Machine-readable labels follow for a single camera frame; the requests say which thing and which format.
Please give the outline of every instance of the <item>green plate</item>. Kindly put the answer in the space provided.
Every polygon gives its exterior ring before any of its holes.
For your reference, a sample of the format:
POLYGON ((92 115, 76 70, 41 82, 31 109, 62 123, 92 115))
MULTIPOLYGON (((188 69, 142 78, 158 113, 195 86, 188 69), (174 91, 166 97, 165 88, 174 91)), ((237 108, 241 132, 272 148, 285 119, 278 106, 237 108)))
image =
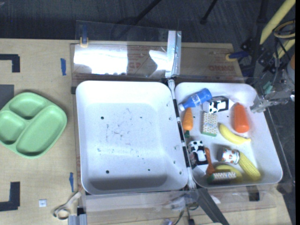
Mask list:
POLYGON ((67 124, 65 112, 48 99, 24 92, 0 110, 0 143, 25 158, 44 155, 67 124))

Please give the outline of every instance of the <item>wooden tabletop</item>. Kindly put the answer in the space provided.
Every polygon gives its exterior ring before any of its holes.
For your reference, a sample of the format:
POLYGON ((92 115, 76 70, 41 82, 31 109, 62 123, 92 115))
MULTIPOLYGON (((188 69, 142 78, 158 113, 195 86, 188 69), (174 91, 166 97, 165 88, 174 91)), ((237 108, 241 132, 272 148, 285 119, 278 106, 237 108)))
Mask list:
MULTIPOLYGON (((74 175, 74 191, 77 190, 77 167, 74 132, 73 95, 71 94, 71 40, 0 39, 0 54, 20 56, 19 73, 12 73, 12 63, 0 60, 0 84, 13 84, 15 95, 31 91, 57 104, 67 114, 67 126, 55 145, 43 156, 27 159, 0 145, 0 202, 9 200, 10 182, 20 182, 20 206, 18 210, 0 212, 0 225, 18 224, 68 224, 53 216, 58 206, 74 195, 69 176, 74 175), (61 60, 66 61, 66 75, 61 70, 61 60), (47 206, 39 207, 39 200, 46 199, 47 206)), ((231 211, 230 203, 220 204, 230 224, 291 224, 282 195, 272 188, 267 204, 256 209, 231 211)), ((71 208, 76 214, 77 203, 71 208)), ((186 225, 186 214, 178 225, 186 225)), ((209 224, 211 220, 202 211, 192 213, 196 224, 209 224)), ((104 221, 91 219, 89 224, 121 224, 123 220, 104 221)), ((163 219, 130 222, 132 225, 159 225, 163 219)))

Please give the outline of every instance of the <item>toy banana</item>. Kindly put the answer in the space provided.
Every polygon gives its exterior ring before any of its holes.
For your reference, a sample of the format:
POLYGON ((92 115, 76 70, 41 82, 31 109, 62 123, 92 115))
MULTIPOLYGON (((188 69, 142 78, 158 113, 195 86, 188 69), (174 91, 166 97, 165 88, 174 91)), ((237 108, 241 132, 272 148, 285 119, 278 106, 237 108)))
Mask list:
POLYGON ((238 135, 234 134, 224 124, 220 124, 219 130, 220 130, 220 133, 222 134, 222 136, 225 139, 227 139, 228 141, 230 141, 234 144, 242 144, 242 143, 251 141, 250 138, 245 138, 245 137, 241 137, 241 136, 238 136, 238 135))

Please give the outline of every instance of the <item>corn cob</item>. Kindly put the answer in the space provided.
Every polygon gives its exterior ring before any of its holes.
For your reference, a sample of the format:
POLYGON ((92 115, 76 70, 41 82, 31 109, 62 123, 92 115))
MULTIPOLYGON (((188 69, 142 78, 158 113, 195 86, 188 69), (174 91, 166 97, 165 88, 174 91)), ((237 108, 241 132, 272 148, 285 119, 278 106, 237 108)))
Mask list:
POLYGON ((261 178, 260 172, 242 152, 240 152, 239 165, 253 181, 257 181, 261 178))

